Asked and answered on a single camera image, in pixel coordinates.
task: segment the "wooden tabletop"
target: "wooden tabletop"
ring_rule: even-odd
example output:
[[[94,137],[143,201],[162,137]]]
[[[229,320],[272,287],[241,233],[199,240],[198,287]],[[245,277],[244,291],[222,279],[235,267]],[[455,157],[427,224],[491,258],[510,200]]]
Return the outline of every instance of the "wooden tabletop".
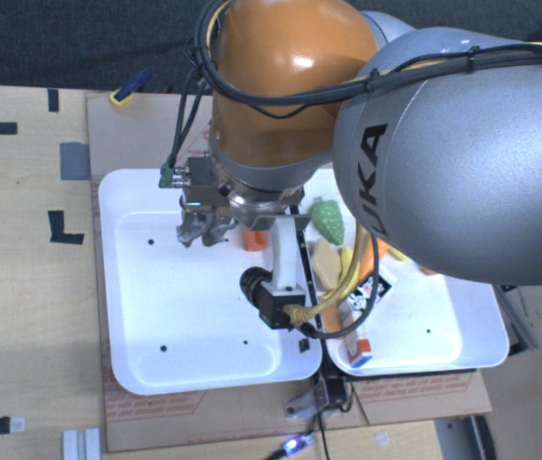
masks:
[[[1,459],[60,459],[64,430],[103,431],[99,307],[88,180],[62,180],[60,145],[88,143],[86,92],[0,86],[0,417],[21,417],[24,432],[0,436]],[[82,244],[50,241],[49,211]],[[390,442],[378,441],[384,431]],[[262,459],[278,438],[103,453],[111,459]],[[431,421],[327,433],[332,460],[441,459]],[[321,442],[299,458],[322,459]]]

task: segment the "blue clamp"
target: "blue clamp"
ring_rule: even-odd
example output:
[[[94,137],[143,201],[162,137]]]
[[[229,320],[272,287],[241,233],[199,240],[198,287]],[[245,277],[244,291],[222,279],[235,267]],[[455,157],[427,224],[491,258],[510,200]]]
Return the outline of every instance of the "blue clamp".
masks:
[[[142,70],[136,73],[126,83],[109,95],[109,101],[116,107],[123,107],[133,99],[133,92],[140,90],[152,78],[149,70]]]

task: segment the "gray floor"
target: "gray floor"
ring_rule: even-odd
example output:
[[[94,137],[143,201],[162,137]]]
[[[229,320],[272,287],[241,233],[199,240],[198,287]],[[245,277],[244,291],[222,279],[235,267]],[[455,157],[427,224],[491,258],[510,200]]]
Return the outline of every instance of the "gray floor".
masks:
[[[498,460],[542,460],[542,287],[519,287],[507,297],[536,347],[483,371],[492,403],[486,419]]]

